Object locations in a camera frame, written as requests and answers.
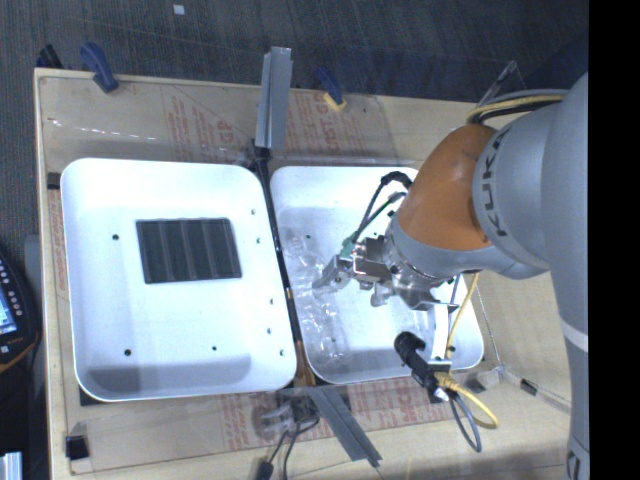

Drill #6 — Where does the white plastic tray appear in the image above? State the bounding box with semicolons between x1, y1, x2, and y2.
268;165;485;386
59;156;299;403

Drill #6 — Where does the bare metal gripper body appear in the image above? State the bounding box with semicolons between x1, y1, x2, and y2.
351;235;460;313

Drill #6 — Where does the clear plastic bottle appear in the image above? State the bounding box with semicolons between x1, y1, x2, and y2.
278;223;331;299
299;292;354;367

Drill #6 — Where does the black cylinder on white bracket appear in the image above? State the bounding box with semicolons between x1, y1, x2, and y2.
393;300;460;403

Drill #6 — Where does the black block with thin wires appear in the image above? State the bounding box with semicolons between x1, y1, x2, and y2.
287;392;321;424

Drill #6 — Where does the black ribbed rectangular mat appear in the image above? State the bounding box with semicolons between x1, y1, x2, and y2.
135;217;243;285

